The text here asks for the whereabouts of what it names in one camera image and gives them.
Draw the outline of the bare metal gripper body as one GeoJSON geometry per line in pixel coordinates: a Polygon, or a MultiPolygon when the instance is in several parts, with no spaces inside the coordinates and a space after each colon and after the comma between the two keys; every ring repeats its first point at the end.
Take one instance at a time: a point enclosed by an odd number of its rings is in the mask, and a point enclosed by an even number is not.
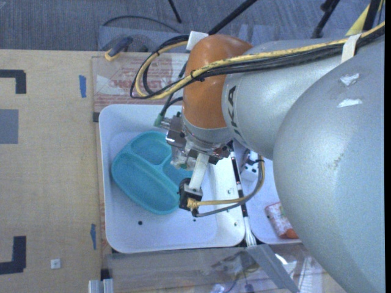
{"type": "Polygon", "coordinates": [[[230,156],[232,136],[221,116],[191,121],[185,114],[176,114],[165,124],[173,165],[195,165],[199,155],[205,155],[207,163],[217,164],[230,156]]]}

